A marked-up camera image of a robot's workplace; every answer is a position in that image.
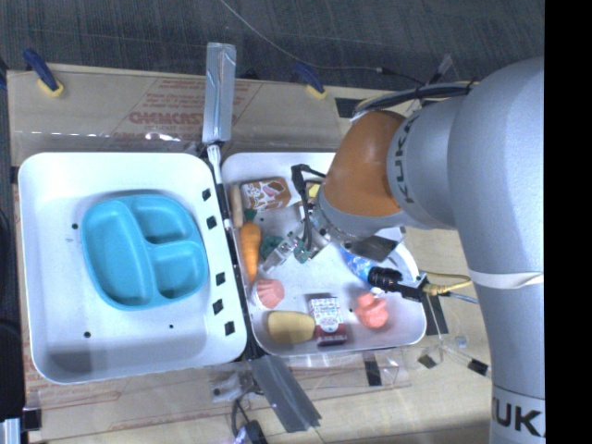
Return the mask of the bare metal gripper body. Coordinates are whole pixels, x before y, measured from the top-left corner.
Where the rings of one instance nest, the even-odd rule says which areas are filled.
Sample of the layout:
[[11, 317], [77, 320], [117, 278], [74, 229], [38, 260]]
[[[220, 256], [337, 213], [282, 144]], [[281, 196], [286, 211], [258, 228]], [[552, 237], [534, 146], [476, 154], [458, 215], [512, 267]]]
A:
[[289, 231], [288, 240], [294, 243], [294, 249], [298, 244], [307, 249], [314, 245], [320, 253], [331, 242], [327, 220], [315, 203], [300, 203], [299, 209], [300, 223]]

